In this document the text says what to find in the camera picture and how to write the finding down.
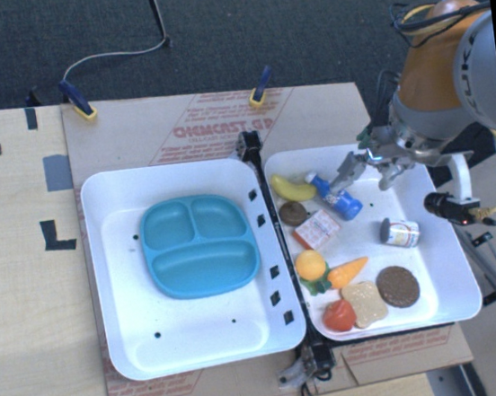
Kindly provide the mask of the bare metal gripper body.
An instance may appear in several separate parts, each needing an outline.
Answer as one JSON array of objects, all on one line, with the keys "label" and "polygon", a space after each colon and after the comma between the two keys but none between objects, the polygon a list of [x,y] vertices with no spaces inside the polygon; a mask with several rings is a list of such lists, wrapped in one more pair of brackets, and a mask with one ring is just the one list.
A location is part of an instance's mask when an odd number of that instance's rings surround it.
[{"label": "bare metal gripper body", "polygon": [[359,133],[360,146],[367,163],[403,163],[411,169],[416,163],[434,164],[446,146],[444,140],[427,138],[404,123],[367,126]]}]

